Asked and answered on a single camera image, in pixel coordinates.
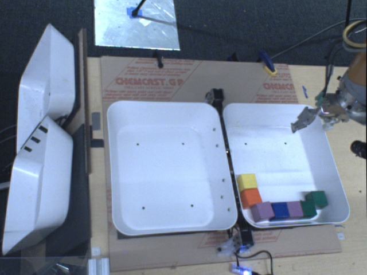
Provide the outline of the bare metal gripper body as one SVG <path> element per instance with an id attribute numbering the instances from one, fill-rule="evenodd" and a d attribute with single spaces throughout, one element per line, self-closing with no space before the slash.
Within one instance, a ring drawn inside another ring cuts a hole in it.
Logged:
<path id="1" fill-rule="evenodd" d="M 327 93 L 320 105 L 319 117 L 325 125 L 350 120 L 366 125 L 366 105 L 356 100 L 349 92 Z"/>

